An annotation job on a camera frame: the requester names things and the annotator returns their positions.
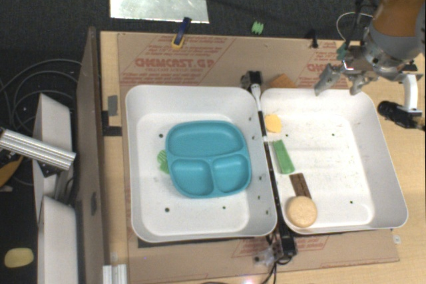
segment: black carpet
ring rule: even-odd
[[[207,35],[251,35],[252,23],[264,23],[263,36],[302,38],[315,29],[319,38],[338,39],[337,17],[353,10],[354,0],[207,0],[209,25],[191,25],[190,32]],[[342,29],[348,28],[342,21]],[[81,60],[89,26],[98,31],[175,32],[176,23],[117,20],[109,17],[109,0],[0,0],[0,78],[8,83],[19,71],[47,59]],[[53,63],[28,71],[7,87],[13,101],[19,83],[32,72],[62,71],[77,76],[78,66]],[[74,84],[57,74],[42,74],[28,81],[17,94],[21,98],[35,90],[55,89],[73,94]],[[72,106],[61,95],[52,96]],[[37,96],[18,108],[22,121],[35,114]],[[0,94],[0,119],[8,122],[7,106]],[[31,120],[27,126],[31,129]],[[31,181],[29,165],[19,176]],[[7,270],[5,252],[27,246],[36,252],[37,227],[34,222],[31,188],[10,181],[12,194],[0,193],[0,283],[35,283],[36,263]]]

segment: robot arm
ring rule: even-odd
[[[381,0],[360,46],[349,43],[340,49],[341,66],[328,65],[320,75],[316,94],[331,88],[341,74],[352,82],[352,95],[379,77],[402,82],[405,104],[382,102],[379,112],[405,128],[421,126],[416,106],[417,79],[422,74],[404,71],[419,53],[425,54],[425,0]]]

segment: cardboard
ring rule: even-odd
[[[171,39],[172,35],[164,34],[101,33],[103,110],[108,110],[111,96],[116,96],[119,103],[118,112],[108,116],[110,126],[125,126],[123,98],[134,85],[238,86],[246,71],[260,70],[266,84],[284,72],[298,87],[312,87],[324,66],[335,62],[339,45],[320,41],[319,49],[313,49],[310,41],[304,39],[188,35],[184,47],[174,51]],[[345,79],[336,87],[346,88]],[[130,283],[251,278],[269,271],[265,265],[254,265],[254,256],[268,246],[263,237],[174,245],[138,242],[130,224],[126,130],[123,129],[122,137],[105,136],[104,141],[103,203],[108,212],[105,223],[109,260],[112,264],[128,264]],[[298,237],[297,245],[299,254],[278,271],[389,263],[399,259],[389,230]]]

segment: round tan object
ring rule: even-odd
[[[265,116],[265,126],[268,132],[281,132],[282,129],[281,120],[275,114]]]
[[[309,227],[317,219],[317,206],[307,196],[296,196],[287,203],[286,213],[297,227]]]

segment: green sponge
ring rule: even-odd
[[[290,174],[293,173],[295,168],[290,159],[290,156],[287,153],[286,147],[284,146],[284,142],[282,140],[272,142],[272,146],[274,147],[275,154],[278,159],[278,163],[280,164],[280,170],[282,174]]]
[[[162,150],[157,155],[157,161],[160,164],[160,170],[166,174],[169,174],[168,166],[167,166],[167,155],[166,151]]]

